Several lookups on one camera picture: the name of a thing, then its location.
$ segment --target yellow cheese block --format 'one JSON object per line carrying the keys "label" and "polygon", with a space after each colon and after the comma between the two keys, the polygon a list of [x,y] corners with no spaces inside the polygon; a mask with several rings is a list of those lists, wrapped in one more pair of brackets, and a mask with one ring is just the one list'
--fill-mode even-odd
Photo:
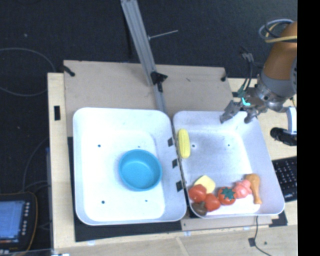
{"label": "yellow cheese block", "polygon": [[212,193],[216,188],[216,183],[207,175],[203,175],[200,178],[198,178],[194,185],[201,184],[206,188],[207,193]]}
{"label": "yellow cheese block", "polygon": [[190,156],[190,139],[186,129],[182,128],[178,131],[178,147],[182,158],[188,158]]}

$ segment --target blue bowl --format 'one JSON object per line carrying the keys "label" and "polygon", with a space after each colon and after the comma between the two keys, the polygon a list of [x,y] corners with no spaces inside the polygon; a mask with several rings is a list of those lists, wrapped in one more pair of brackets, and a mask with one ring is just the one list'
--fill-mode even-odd
{"label": "blue bowl", "polygon": [[151,190],[162,178],[159,160],[146,150],[133,149],[124,153],[118,167],[123,183],[134,191]]}

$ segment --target yellow corn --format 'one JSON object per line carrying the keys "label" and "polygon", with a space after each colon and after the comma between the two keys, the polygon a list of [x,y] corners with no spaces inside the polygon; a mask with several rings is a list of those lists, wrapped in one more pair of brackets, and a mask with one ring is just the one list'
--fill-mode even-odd
{"label": "yellow corn", "polygon": [[178,132],[178,146],[180,156],[182,158],[188,158],[190,156],[190,139],[186,129],[180,129]]}

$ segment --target black carpet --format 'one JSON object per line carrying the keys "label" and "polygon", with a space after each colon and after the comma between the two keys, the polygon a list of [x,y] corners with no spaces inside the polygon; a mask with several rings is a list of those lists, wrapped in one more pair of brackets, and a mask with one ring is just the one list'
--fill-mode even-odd
{"label": "black carpet", "polygon": [[[272,45],[258,35],[265,22],[298,19],[298,0],[141,0],[139,7],[149,36],[178,30],[151,39],[156,64],[224,67],[232,78],[248,73],[240,47],[256,62],[268,57]],[[32,250],[51,246],[46,77],[61,72],[63,60],[139,62],[120,0],[0,1],[0,193],[36,194]]]}

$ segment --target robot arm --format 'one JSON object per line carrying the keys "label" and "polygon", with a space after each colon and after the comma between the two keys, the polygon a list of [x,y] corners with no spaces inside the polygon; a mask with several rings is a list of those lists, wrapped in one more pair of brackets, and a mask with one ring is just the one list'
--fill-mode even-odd
{"label": "robot arm", "polygon": [[[288,130],[283,132],[286,133],[285,135],[295,136],[294,140],[297,141],[296,108],[284,107],[283,104],[297,93],[298,22],[287,19],[285,21],[288,25],[280,36],[275,36],[272,39],[263,37],[267,43],[274,43],[274,45],[257,77],[257,84],[254,87],[247,86],[245,90],[241,88],[238,91],[238,97],[241,100],[239,102],[231,100],[223,115],[220,116],[220,122],[224,123],[241,110],[247,112],[247,117],[244,119],[246,124],[260,113],[267,112],[268,109],[278,113],[287,113]],[[278,20],[274,20],[269,25],[275,27],[277,23]],[[266,29],[268,35],[272,34],[267,25],[262,26],[259,32],[262,29]],[[253,62],[253,58],[249,58],[249,56],[246,59]]]}

